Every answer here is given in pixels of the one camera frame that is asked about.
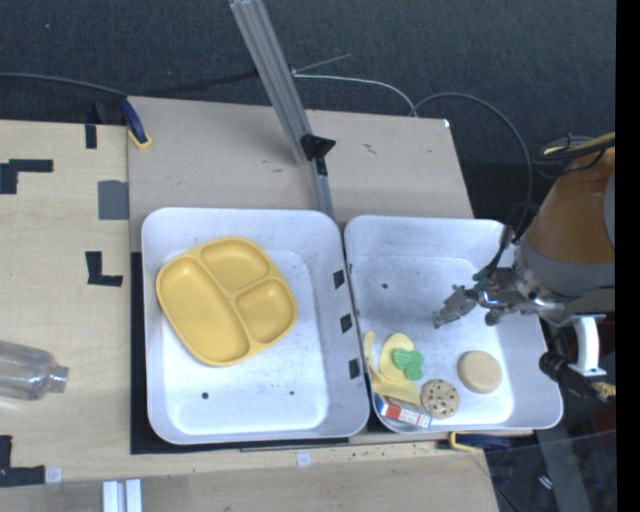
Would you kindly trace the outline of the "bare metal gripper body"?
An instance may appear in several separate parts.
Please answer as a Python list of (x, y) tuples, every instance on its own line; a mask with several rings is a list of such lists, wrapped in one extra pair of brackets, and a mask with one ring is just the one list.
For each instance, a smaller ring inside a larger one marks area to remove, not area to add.
[(515, 313), (535, 315), (549, 323), (570, 323), (570, 298), (552, 292), (539, 284), (531, 271), (498, 268), (485, 281), (477, 294), (478, 304), (513, 308)]

